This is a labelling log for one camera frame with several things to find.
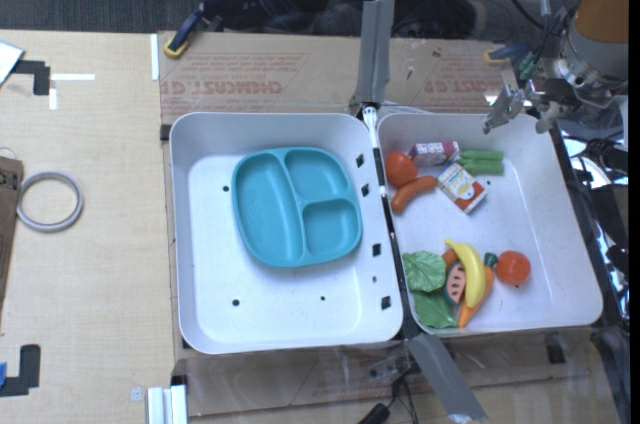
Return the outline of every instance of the blue plate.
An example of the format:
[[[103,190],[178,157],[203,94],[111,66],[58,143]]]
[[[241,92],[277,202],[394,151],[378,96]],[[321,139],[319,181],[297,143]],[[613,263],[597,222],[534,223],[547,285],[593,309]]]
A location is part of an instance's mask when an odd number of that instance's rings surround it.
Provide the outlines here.
[[[236,165],[233,210],[251,254],[274,267],[320,264],[352,252],[360,207],[344,167],[326,150],[262,150]]]

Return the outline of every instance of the banana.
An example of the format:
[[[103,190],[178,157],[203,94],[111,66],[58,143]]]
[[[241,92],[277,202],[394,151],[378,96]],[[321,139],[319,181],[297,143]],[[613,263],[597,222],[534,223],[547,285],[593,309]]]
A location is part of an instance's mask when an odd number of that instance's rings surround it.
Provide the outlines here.
[[[464,289],[464,301],[468,307],[475,307],[484,296],[486,275],[482,259],[473,246],[466,243],[456,243],[447,238],[445,244],[456,252],[458,259],[464,266],[467,275],[467,285]]]

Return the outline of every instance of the sausage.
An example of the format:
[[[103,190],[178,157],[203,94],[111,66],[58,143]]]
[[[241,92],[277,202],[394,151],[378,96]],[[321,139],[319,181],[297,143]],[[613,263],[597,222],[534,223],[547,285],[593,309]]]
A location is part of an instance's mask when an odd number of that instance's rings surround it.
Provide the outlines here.
[[[402,186],[391,199],[393,213],[400,214],[413,198],[434,189],[436,182],[437,180],[433,175],[423,175]]]

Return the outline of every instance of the red tomato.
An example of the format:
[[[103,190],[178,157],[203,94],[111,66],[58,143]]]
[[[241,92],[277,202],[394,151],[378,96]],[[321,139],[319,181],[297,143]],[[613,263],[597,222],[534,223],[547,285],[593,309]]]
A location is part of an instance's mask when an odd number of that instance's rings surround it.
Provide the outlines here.
[[[389,182],[397,188],[411,182],[418,176],[418,167],[407,154],[391,152],[384,163]]]
[[[498,255],[495,271],[502,283],[519,287],[531,276],[531,262],[524,253],[506,250]]]

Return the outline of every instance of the table surface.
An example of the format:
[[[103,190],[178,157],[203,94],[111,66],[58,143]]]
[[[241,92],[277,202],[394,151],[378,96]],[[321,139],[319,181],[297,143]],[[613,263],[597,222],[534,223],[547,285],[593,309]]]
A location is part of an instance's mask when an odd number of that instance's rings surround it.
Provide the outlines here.
[[[33,95],[28,75],[10,76],[0,90],[0,147],[23,161],[25,176],[43,170],[72,175],[85,201],[67,230],[43,234],[16,225],[0,362],[7,362],[7,376],[17,376],[25,344],[38,344],[42,360],[37,388],[0,398],[0,421],[143,423],[144,391],[168,386],[175,362],[150,35],[4,30],[0,39],[24,49],[24,59],[44,61],[52,73],[95,74],[94,81],[56,82],[55,111],[47,97]],[[31,193],[25,209],[43,221],[59,219],[73,205],[68,189],[55,183]],[[475,390],[490,422],[617,422],[597,351],[588,341],[579,349],[588,374]],[[451,422],[434,394],[413,399],[421,422]],[[375,402],[198,420],[358,422]],[[388,422],[410,417],[395,404]]]

